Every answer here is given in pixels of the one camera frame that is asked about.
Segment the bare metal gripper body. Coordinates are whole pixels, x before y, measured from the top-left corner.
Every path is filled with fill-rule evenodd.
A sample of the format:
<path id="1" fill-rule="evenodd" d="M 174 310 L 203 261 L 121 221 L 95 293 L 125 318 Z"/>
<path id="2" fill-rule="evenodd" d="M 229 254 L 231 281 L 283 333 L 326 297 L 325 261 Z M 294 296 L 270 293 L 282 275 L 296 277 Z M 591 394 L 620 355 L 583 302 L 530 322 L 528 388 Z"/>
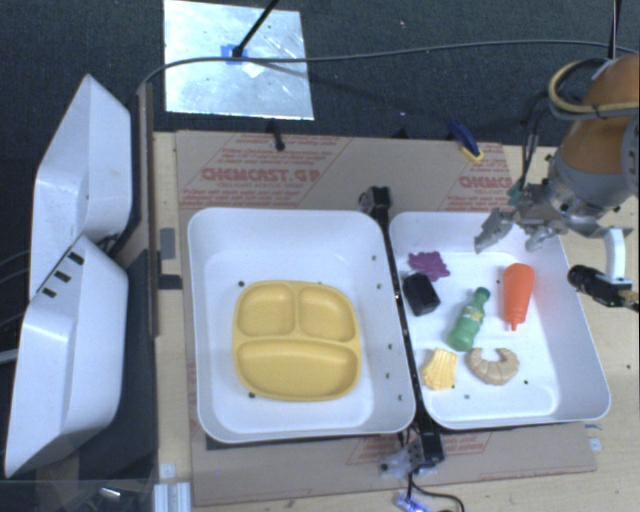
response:
<path id="1" fill-rule="evenodd" d="M 517 182 L 508 192 L 515 223 L 530 236 L 555 236 L 568 231 L 582 236 L 603 236 L 608 227 L 599 220 L 607 208 L 580 199 L 560 182 Z"/>

